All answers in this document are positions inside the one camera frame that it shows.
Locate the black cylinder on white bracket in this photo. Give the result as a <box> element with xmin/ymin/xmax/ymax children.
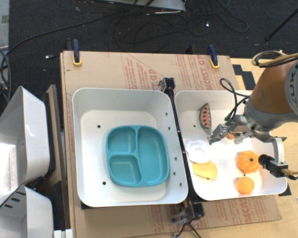
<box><xmin>258</xmin><ymin>137</ymin><xmax>289</xmax><ymax>179</ymax></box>

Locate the thin black rod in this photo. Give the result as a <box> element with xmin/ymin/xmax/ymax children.
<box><xmin>167</xmin><ymin>87</ymin><xmax>198</xmax><ymax>204</ymax></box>

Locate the orange pumpkin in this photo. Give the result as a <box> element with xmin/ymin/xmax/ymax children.
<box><xmin>237</xmin><ymin>150</ymin><xmax>262</xmax><ymax>175</ymax></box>

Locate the white plastic tray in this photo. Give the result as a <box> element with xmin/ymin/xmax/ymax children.
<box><xmin>174</xmin><ymin>90</ymin><xmax>289</xmax><ymax>201</ymax></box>
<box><xmin>72</xmin><ymin>87</ymin><xmax>189</xmax><ymax>208</ymax></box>

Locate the yellow heart-shaped slice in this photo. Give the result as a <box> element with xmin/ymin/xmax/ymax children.
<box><xmin>192</xmin><ymin>160</ymin><xmax>219</xmax><ymax>181</ymax></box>

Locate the orange ball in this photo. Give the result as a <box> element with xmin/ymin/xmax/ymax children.
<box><xmin>236</xmin><ymin>176</ymin><xmax>255</xmax><ymax>195</ymax></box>

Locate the black block with thin wires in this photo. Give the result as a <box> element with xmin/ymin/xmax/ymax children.
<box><xmin>170</xmin><ymin>202</ymin><xmax>205</xmax><ymax>225</ymax></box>
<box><xmin>159</xmin><ymin>77</ymin><xmax>177</xmax><ymax>94</ymax></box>

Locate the brown cardboard board red print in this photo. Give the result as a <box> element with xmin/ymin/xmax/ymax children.
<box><xmin>60</xmin><ymin>50</ymin><xmax>283</xmax><ymax>238</ymax></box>

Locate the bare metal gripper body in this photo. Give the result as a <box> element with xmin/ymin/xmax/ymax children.
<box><xmin>227</xmin><ymin>114</ymin><xmax>274</xmax><ymax>143</ymax></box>

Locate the white plastic bin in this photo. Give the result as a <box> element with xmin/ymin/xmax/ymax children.
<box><xmin>0</xmin><ymin>184</ymin><xmax>55</xmax><ymax>238</ymax></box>
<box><xmin>0</xmin><ymin>85</ymin><xmax>51</xmax><ymax>211</ymax></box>

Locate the white plastic cup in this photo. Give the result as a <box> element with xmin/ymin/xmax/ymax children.
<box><xmin>185</xmin><ymin>138</ymin><xmax>212</xmax><ymax>164</ymax></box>

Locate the blue divided plate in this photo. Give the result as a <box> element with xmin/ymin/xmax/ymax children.
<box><xmin>105</xmin><ymin>125</ymin><xmax>170</xmax><ymax>188</ymax></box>

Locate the red watermelon slice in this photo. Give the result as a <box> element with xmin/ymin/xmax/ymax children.
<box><xmin>199</xmin><ymin>103</ymin><xmax>212</xmax><ymax>130</ymax></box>

